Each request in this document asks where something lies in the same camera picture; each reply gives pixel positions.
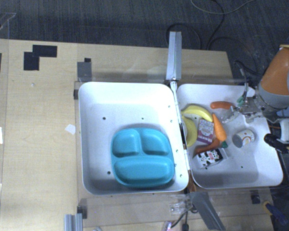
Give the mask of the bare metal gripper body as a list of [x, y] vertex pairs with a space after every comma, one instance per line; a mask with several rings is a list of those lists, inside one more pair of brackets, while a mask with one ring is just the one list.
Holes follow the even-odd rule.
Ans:
[[240, 108], [240, 113], [249, 124], [256, 118], [264, 118], [263, 108], [265, 108], [265, 102], [261, 97], [247, 97]]

